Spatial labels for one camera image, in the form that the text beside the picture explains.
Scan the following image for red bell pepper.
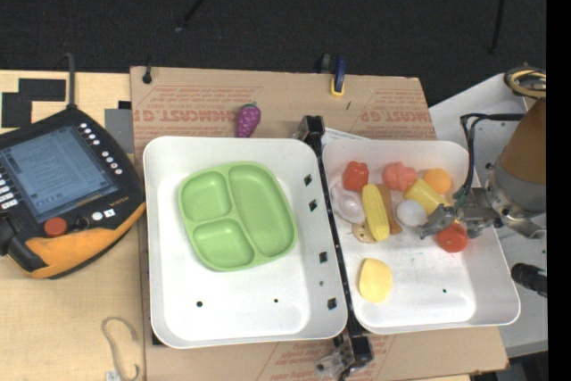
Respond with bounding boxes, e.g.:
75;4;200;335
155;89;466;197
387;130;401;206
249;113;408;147
341;160;371;194

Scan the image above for pink toy meat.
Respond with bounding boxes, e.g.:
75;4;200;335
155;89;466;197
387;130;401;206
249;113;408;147
381;162;418;194

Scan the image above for purple grapes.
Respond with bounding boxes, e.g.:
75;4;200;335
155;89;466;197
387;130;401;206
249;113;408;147
235;101;263;139

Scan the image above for black block with wires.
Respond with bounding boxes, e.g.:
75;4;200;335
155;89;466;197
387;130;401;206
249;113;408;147
332;333;376;377
295;114;326;144

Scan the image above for brown cardboard board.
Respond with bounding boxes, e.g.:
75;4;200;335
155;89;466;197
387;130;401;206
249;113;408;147
128;65;510;381

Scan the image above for white plastic tray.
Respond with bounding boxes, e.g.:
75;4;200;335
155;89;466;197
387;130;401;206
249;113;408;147
320;137;523;336
142;136;350;350

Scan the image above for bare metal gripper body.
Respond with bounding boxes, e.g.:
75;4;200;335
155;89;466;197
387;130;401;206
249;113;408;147
454;186;544;239

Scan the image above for yellow corn cob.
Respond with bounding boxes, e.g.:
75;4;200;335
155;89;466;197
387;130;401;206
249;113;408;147
360;183;392;243

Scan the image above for orange fruit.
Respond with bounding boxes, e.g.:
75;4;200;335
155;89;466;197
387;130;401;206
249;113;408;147
422;167;453;196

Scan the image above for yellow lemon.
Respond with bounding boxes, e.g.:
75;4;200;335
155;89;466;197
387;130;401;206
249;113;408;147
357;257;394;305

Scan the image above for white paper sheet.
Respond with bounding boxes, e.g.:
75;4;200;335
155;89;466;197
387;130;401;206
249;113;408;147
321;127;372;145

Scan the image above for white fried egg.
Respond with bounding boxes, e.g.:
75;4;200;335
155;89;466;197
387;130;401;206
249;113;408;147
329;184;368;226

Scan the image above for red tomato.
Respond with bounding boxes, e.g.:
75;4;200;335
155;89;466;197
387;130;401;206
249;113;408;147
434;221;470;254

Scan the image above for green divided plate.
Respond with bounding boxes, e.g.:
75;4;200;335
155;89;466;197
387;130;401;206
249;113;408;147
177;161;300;273

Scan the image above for thin black rod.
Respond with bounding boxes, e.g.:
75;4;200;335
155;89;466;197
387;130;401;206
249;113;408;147
308;132;363;347

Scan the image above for tan biscuit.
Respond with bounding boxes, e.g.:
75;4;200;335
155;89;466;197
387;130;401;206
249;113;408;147
351;221;378;245

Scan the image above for brown sausage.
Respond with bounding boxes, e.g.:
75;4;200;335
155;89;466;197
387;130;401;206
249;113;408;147
377;183;404;236

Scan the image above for yellow cylinder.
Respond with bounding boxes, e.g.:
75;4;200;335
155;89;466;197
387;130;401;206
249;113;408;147
402;178;452;216

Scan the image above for black cylinder on white bracket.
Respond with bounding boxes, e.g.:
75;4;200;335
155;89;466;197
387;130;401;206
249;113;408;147
510;261;549;299

